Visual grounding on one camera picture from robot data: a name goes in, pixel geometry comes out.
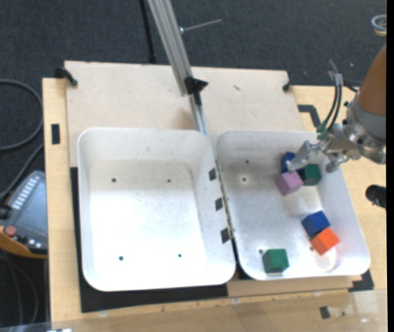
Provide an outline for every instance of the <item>empty white tray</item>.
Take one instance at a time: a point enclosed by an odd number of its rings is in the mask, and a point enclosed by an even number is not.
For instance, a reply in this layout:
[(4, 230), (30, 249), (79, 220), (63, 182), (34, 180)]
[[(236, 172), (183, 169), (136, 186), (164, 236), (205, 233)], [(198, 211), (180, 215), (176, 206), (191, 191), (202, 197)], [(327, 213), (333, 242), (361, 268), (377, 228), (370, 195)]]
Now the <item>empty white tray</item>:
[(207, 137), (88, 129), (79, 137), (78, 167), (82, 268), (92, 287), (136, 291), (230, 280), (235, 259)]
[[(283, 196), (276, 186), (280, 159), (297, 152), (316, 134), (304, 131), (229, 131), (218, 137), (216, 151), (221, 180), (242, 269), (257, 280), (360, 275), (370, 255), (341, 170), (326, 173), (328, 159), (312, 159), (321, 181)], [(340, 243), (324, 255), (310, 245), (301, 221), (323, 210)], [(280, 275), (266, 274), (262, 253), (285, 248), (290, 267)]]

